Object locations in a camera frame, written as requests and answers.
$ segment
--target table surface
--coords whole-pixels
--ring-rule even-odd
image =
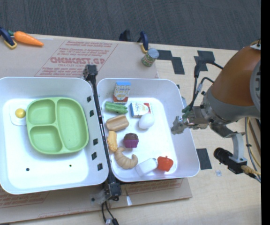
[[[57,39],[58,37],[41,36],[45,39]],[[121,41],[107,41],[94,40],[84,38],[66,38],[75,41],[88,42],[103,42],[121,45],[121,56],[116,56],[117,63],[126,63],[125,56],[129,59],[140,60],[143,53],[128,50],[131,46],[138,46],[140,44],[133,42]],[[157,70],[156,78],[168,79],[175,82],[180,87],[181,95],[190,102],[194,87],[194,66],[196,65],[195,57],[198,56],[197,51],[213,52],[215,62],[224,66],[227,61],[237,52],[232,50],[198,48],[188,46],[173,46],[173,45],[158,45],[149,44],[150,47],[158,50],[171,51],[174,58],[180,58],[185,71],[185,74],[175,74],[172,60],[157,60],[154,62],[153,69]],[[111,59],[106,60],[107,63],[115,62]],[[21,70],[16,69],[18,76],[22,76],[25,72],[30,70],[29,67],[21,67]],[[215,66],[207,65],[208,71],[202,71],[200,78],[207,76],[215,80],[220,72]],[[0,77],[12,75],[11,67],[5,68],[5,71],[0,72]],[[203,90],[206,91],[210,86],[209,82],[204,83]],[[200,104],[202,96],[198,96],[195,105]],[[244,120],[239,120],[236,123],[228,126],[233,131],[244,132]],[[137,206],[128,206],[122,208],[111,209],[111,213],[117,218],[119,224],[249,224],[258,225],[262,223],[261,216],[261,184],[248,177],[245,174],[234,174],[227,169],[223,164],[219,164],[213,156],[213,152],[217,147],[222,147],[228,151],[233,151],[233,143],[229,138],[222,138],[214,133],[210,128],[204,130],[192,130],[192,136],[197,149],[207,149],[211,169],[200,170],[199,173],[188,178],[192,198],[179,199],[175,201],[158,202],[152,204],[144,204]],[[256,145],[256,139],[253,138],[251,131],[249,131],[250,143],[252,144],[252,151],[260,161],[260,148]],[[248,165],[251,167],[251,162],[248,157],[248,151],[245,150],[245,158],[248,160]],[[28,221],[20,221],[11,224],[16,225],[41,225],[41,224],[104,224],[102,212],[100,210],[92,212],[83,212],[70,214],[59,217],[49,217],[34,219]]]

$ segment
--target carrot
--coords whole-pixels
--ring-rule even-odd
[[[22,31],[16,31],[14,33],[14,38],[16,41],[21,42],[21,43],[26,43],[26,44],[35,45],[35,46],[44,45],[42,42],[40,42],[36,38]]]

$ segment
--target green vegetable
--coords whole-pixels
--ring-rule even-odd
[[[119,114],[126,114],[128,112],[128,107],[124,106],[123,104],[106,102],[105,108],[109,111],[117,112]]]

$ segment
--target divided green plate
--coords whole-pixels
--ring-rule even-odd
[[[28,136],[32,146],[44,154],[64,154],[83,149],[89,140],[82,106],[67,97],[32,101],[26,110]]]

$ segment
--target purple muffin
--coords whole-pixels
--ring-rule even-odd
[[[137,148],[139,139],[135,133],[127,133],[123,140],[126,148]]]

